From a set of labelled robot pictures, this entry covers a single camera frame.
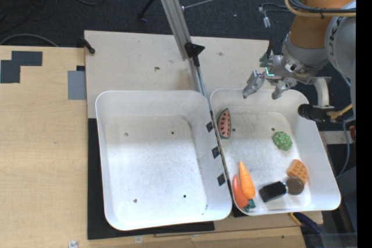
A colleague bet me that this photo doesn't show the brown round biscuit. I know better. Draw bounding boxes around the brown round biscuit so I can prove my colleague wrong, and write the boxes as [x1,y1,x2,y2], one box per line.
[285,177,305,196]

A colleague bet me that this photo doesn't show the green grapes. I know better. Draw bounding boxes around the green grapes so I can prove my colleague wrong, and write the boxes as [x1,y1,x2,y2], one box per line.
[271,131,294,152]

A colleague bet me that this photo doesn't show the watermelon slice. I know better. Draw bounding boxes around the watermelon slice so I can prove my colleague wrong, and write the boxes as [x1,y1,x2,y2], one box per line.
[217,107,233,140]

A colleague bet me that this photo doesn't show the orange waffle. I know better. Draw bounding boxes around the orange waffle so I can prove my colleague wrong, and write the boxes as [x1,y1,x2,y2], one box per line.
[286,159,309,185]

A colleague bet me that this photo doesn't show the pale wooden board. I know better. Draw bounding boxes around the pale wooden board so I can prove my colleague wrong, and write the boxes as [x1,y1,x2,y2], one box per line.
[84,30,324,235]

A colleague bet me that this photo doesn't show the black cylinder on white bracket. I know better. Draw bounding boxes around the black cylinder on white bracket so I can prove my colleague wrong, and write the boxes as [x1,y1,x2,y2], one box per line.
[297,77,335,123]

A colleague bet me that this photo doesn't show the orange carrot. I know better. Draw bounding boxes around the orange carrot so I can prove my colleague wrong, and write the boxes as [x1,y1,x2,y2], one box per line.
[238,161,257,210]

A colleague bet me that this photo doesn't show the white plastic tray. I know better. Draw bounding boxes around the white plastic tray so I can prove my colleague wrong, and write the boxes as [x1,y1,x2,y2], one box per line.
[95,89,233,232]
[210,88,342,217]

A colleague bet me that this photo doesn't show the red chili pepper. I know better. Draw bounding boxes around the red chili pepper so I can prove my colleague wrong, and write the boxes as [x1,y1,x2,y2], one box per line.
[232,175,249,210]

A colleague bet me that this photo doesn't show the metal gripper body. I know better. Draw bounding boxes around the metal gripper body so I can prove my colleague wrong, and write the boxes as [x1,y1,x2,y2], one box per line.
[263,54,309,87]

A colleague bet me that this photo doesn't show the black bottle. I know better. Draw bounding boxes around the black bottle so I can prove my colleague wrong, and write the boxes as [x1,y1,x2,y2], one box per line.
[258,181,288,203]

